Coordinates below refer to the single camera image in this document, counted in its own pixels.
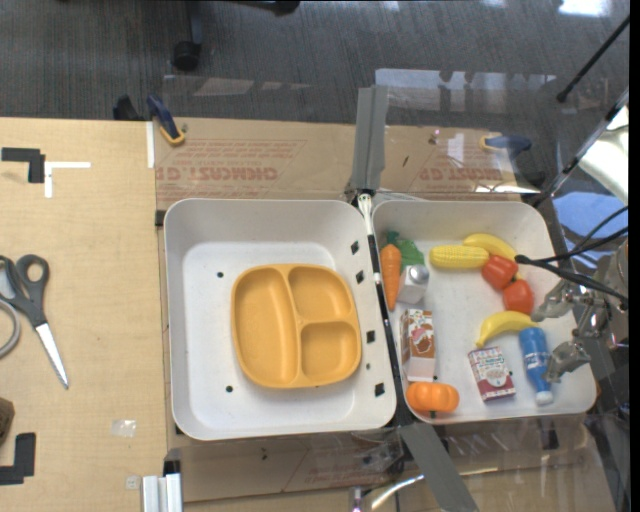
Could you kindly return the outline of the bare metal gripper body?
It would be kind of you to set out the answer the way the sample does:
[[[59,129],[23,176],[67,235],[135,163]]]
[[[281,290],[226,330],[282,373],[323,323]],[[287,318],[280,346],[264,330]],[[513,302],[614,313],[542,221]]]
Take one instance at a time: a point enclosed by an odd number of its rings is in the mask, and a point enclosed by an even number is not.
[[[582,307],[575,336],[606,344],[610,350],[629,347],[629,306],[620,298],[601,291],[588,291],[580,299]]]

